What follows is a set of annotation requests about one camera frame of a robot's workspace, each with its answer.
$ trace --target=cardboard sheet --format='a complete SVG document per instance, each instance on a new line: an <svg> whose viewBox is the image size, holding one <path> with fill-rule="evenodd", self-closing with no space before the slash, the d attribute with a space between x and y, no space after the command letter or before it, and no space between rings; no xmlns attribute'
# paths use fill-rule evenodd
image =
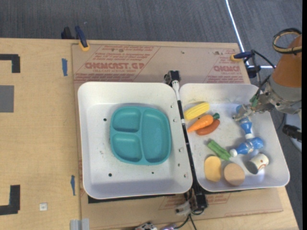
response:
<svg viewBox="0 0 307 230"><path fill-rule="evenodd" d="M147 199L88 203L83 189L82 149L78 113L78 88L87 81L163 82L169 70L179 70L185 83L250 83L243 62L232 62L239 53L237 44L161 43L91 45L83 52L72 46L76 123L78 135L79 175L82 218L89 218L91 229L136 227L151 221L154 224L183 221L175 207L184 203L183 195ZM198 219L212 219L246 214L282 211L277 190L233 192L207 195L209 207Z"/></svg>
<svg viewBox="0 0 307 230"><path fill-rule="evenodd" d="M11 185L21 186L20 210L18 214L1 216L0 229L68 230L70 220L83 218L89 218L92 230L131 230L149 220L158 229L173 221L182 223L184 217L174 213L174 207L184 202L182 195L88 203L82 185L81 160L78 167L76 127L79 128L79 118L74 113L75 103L78 102L75 102L73 90L77 91L81 83L75 83L73 87L72 76L76 69L72 69L75 68L72 57L74 64L81 67L78 59L89 56L81 52L78 42L74 39L0 38L0 51L18 54L21 59L20 74L12 73L11 61L0 61L0 85L14 86L14 112L0 112L0 157L4 168L4 176L0 180L0 206L9 204ZM101 45L157 46L160 49L156 55L168 50L168 57L157 60L154 56L151 59L164 64L153 67L150 81L162 81L168 70L178 69L182 77L180 84L189 82L188 76L198 82L204 81L204 76L214 65L211 57L218 57L218 54L209 52L216 49L239 52L237 44L229 43L89 40L89 44L93 50ZM191 53L193 49L198 50L200 54L194 54L195 59L190 62L190 58L176 59L175 53L183 48L188 48ZM67 75L63 59L67 60ZM243 63L235 66L240 67L244 82L249 83ZM198 75L197 68L203 67L208 68L205 75ZM146 77L142 73L137 81ZM71 185L72 175L75 176L75 192ZM193 216L198 230L298 230L285 187L207 195L207 199L209 207L201 216ZM193 229L191 221L181 229Z"/></svg>

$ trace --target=metal bracket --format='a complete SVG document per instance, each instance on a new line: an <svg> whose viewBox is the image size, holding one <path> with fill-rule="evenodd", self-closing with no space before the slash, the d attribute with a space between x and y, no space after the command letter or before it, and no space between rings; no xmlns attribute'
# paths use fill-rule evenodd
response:
<svg viewBox="0 0 307 230"><path fill-rule="evenodd" d="M196 202L196 196L191 197L188 199L185 203L182 205L179 205L175 208L176 215L184 215L187 216L192 211L197 210L197 202Z"/></svg>
<svg viewBox="0 0 307 230"><path fill-rule="evenodd" d="M164 76L164 82L171 87L173 87L175 93L176 93L176 98L177 98L177 104L179 108L179 114L180 114L180 119L181 119L181 124L182 124L182 130L184 134L184 139L186 142L186 147L188 151L188 156L189 156L189 163L191 167L191 172L192 172L192 177L193 177L193 184L192 188L194 190L194 199L195 203L193 204L195 206L192 211L200 211L203 212L204 209L208 206L206 196L204 194L204 189L199 185L196 172L195 172L195 167L194 167L194 162L193 162L193 157L192 157L192 152L190 148L190 143L189 143L189 138L188 138L188 133L187 133L187 128L186 128L186 123L183 115L183 108L179 96L179 81L181 80L179 71L169 71L165 76Z"/></svg>
<svg viewBox="0 0 307 230"><path fill-rule="evenodd" d="M82 220L71 220L70 230L90 230L90 221L88 218Z"/></svg>
<svg viewBox="0 0 307 230"><path fill-rule="evenodd" d="M84 32L81 30L80 26L75 26L75 32L76 32L76 39L79 39L79 46L82 49L82 51L88 51L90 49L90 45L86 41L86 37L84 35ZM71 35L71 30L69 27L65 27L63 32L61 32L61 38L62 39L74 39L74 37Z"/></svg>

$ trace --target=black cable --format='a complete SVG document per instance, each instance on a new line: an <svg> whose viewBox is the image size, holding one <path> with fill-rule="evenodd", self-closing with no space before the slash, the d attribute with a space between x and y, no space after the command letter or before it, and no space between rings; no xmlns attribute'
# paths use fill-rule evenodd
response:
<svg viewBox="0 0 307 230"><path fill-rule="evenodd" d="M301 35L302 32L296 28L288 28L288 29L284 29L280 31L273 37L272 44L273 44L274 50L281 54L294 54L294 55L302 52L302 46L293 47L293 48L284 48L284 47L280 47L276 45L278 39L280 39L283 35L287 35L287 34Z"/></svg>
<svg viewBox="0 0 307 230"><path fill-rule="evenodd" d="M200 212L196 213L195 211L192 211L192 214L195 216L201 215L204 212L205 209L202 209Z"/></svg>
<svg viewBox="0 0 307 230"><path fill-rule="evenodd" d="M271 75L267 76L267 77L265 78L265 80L263 80L263 82L262 82L262 83L260 84L260 86L258 87L258 90L257 90L257 92L256 92L255 95L254 95L256 98L259 97L261 88L262 88L263 85L269 80L270 76L271 76Z"/></svg>
<svg viewBox="0 0 307 230"><path fill-rule="evenodd" d="M183 194L184 198L186 199L186 201L188 200L188 194L187 193L184 193Z"/></svg>
<svg viewBox="0 0 307 230"><path fill-rule="evenodd" d="M189 190L189 199L191 199L192 196L193 196L193 191L192 191L192 188L190 188L190 190Z"/></svg>
<svg viewBox="0 0 307 230"><path fill-rule="evenodd" d="M193 222L193 220L192 220L191 214L189 215L189 217L190 217L190 219L191 219L191 222L192 222L192 224L193 224L194 229L197 230L197 229L196 229L196 226L195 226L195 224L194 224L194 222Z"/></svg>
<svg viewBox="0 0 307 230"><path fill-rule="evenodd" d="M251 62L254 65L254 68L257 70L257 72L259 71L258 66L256 64L256 59L255 59L255 51L252 49L251 51Z"/></svg>
<svg viewBox="0 0 307 230"><path fill-rule="evenodd" d="M191 214L188 215L188 217L186 218L186 220L185 220L179 227L176 227L176 228L174 228L174 229L182 228L182 227L188 222L188 220L189 220L189 218L190 218L190 215L191 215Z"/></svg>
<svg viewBox="0 0 307 230"><path fill-rule="evenodd" d="M249 58L250 58L250 57L245 58L245 60L243 61L244 64L245 64L246 62L248 62Z"/></svg>
<svg viewBox="0 0 307 230"><path fill-rule="evenodd" d="M276 68L276 66L271 63L265 56L263 56L261 53L257 52L256 50L252 50L255 54L259 55L260 57L262 57L266 62L268 62L270 64L271 67Z"/></svg>

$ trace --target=black tape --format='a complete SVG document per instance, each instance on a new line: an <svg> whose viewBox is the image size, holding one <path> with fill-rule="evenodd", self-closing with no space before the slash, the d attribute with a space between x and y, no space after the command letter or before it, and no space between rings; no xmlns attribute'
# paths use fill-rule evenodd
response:
<svg viewBox="0 0 307 230"><path fill-rule="evenodd" d="M17 214L20 210L20 185L11 185L8 205L0 206L0 216Z"/></svg>
<svg viewBox="0 0 307 230"><path fill-rule="evenodd" d="M0 54L0 60L12 61L12 73L20 73L20 57L16 54Z"/></svg>
<svg viewBox="0 0 307 230"><path fill-rule="evenodd" d="M146 196L131 196L131 197L118 197L118 198L107 198L107 199L95 199L88 197L89 204L103 203L103 202L113 202L113 201L123 201L123 200L134 200L134 199L145 199L145 198L155 198L164 196L175 196L175 194L165 194L165 195L146 195Z"/></svg>
<svg viewBox="0 0 307 230"><path fill-rule="evenodd" d="M179 107L180 118L181 118L181 119L184 119L181 101L177 101L177 104L178 104L178 107Z"/></svg>

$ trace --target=black clamp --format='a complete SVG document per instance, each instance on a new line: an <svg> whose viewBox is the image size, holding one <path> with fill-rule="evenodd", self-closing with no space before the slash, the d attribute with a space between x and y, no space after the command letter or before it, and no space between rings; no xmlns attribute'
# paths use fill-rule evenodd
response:
<svg viewBox="0 0 307 230"><path fill-rule="evenodd" d="M80 26L75 26L75 32L76 32L76 39L79 39L79 45L81 47L81 49L83 51L88 51L90 49L90 45L87 43L86 41L86 37L83 33L83 31L81 30ZM62 39L75 39L72 35L71 35L71 30L69 29L69 27L65 27L63 32L61 32L61 38Z"/></svg>
<svg viewBox="0 0 307 230"><path fill-rule="evenodd" d="M248 66L246 66L246 71L248 73L248 77L250 79L254 78L257 76L257 74L260 72L261 67L259 65L255 64L255 51L251 50L251 51L246 51L246 52L242 52L242 53L238 53L238 54L232 54L230 56L230 60L234 61L234 62L239 62L241 60L243 60L244 64L250 59L252 58L253 63L254 63L254 67L253 68L249 68Z"/></svg>
<svg viewBox="0 0 307 230"><path fill-rule="evenodd" d="M175 80L177 80L178 82L180 82L181 80L180 73L177 70L168 71L168 73L164 75L164 82L171 87L173 87L172 82Z"/></svg>
<svg viewBox="0 0 307 230"><path fill-rule="evenodd" d="M290 138L296 139L298 142L302 142L302 130L293 125L284 125L283 133Z"/></svg>

